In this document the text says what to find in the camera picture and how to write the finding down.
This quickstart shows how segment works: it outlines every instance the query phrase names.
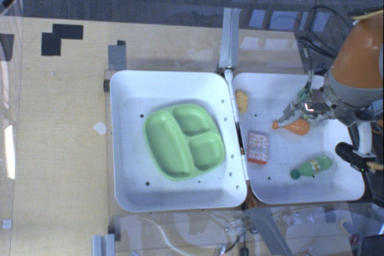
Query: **wooden table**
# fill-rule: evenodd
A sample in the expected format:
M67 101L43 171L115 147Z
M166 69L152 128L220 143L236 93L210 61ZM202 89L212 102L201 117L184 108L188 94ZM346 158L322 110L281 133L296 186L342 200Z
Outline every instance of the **wooden table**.
M61 56L42 56L41 33L52 32L54 23L83 25L83 39L62 40ZM214 71L221 29L24 18L22 30L11 255L90 255L92 235L105 235L109 223L106 135L93 129L106 123L108 45L126 42L129 69ZM243 70L302 73L292 33L246 30L239 36ZM252 51L255 43L258 50ZM132 231L143 226L134 215L128 219ZM199 222L190 228L210 234L212 243L222 239L209 230L211 222L202 224L200 216L193 221ZM141 232L144 245L162 240L161 231L152 228L147 238ZM266 251L260 238L248 239ZM182 244L191 255L211 255L217 248ZM139 255L180 254L167 245L153 253Z

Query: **white tray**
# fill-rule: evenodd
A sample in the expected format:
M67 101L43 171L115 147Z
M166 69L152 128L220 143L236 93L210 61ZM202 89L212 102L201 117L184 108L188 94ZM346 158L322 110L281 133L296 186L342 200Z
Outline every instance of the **white tray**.
M226 81L212 73L120 71L110 82L115 196L130 212L235 207L246 195ZM212 171L182 181L163 177L146 148L143 123L151 112L196 103L212 116L226 158Z
M235 90L248 94L248 110L240 113L241 134L247 152L248 132L268 135L268 163L248 163L255 196L268 204L314 203L357 200L364 193L362 175L338 157L337 143L351 143L347 127L337 120L310 129L307 135L296 135L286 129L275 131L272 121L305 85L307 76L287 74L242 73L235 77ZM323 78L314 76L313 88L319 88ZM308 159L325 154L332 167L312 177L293 180L290 171Z

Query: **metal bracket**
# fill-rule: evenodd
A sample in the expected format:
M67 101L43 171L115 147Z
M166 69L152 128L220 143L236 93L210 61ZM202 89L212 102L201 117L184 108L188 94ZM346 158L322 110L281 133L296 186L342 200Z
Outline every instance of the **metal bracket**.
M255 208L246 210L253 226L259 231L265 245L272 255L293 256L280 229L271 215L270 208Z
M221 35L220 60L218 68L234 68L238 65L239 16L238 8L224 8L223 34Z
M241 162L242 162L242 168L244 170L245 181L250 180L250 174L249 174L249 171L248 171L247 156L241 155Z
M92 237L92 256L115 256L115 235Z
M230 102L232 105L232 112L233 112L233 118L235 120L235 123L237 124L239 122L239 113L238 113L238 107L236 104L236 95L235 91L233 90L233 73L231 70L225 70L224 71L224 78L228 84L228 90L229 90L229 96L230 96Z

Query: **black tape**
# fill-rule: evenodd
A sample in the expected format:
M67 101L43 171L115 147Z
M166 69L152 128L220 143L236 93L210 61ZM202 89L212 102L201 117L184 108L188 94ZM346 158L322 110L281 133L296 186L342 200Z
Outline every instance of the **black tape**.
M63 25L53 24L53 38L54 39L71 39L82 40L83 39L83 26L82 25Z
M54 38L52 33L42 33L41 55L61 56L61 40Z
M13 34L0 33L0 61L11 61L13 56Z
M104 79L104 92L109 92L110 80Z
M3 4L3 6L4 6L5 8L8 8L8 7L12 4L12 2L13 2L13 0L4 0L4 1L2 2L2 4Z

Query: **small box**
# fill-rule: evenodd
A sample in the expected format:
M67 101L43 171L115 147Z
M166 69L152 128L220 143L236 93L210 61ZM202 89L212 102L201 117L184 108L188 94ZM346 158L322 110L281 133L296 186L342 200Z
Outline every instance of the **small box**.
M268 137L259 132L248 134L247 159L249 162L266 164L268 161Z

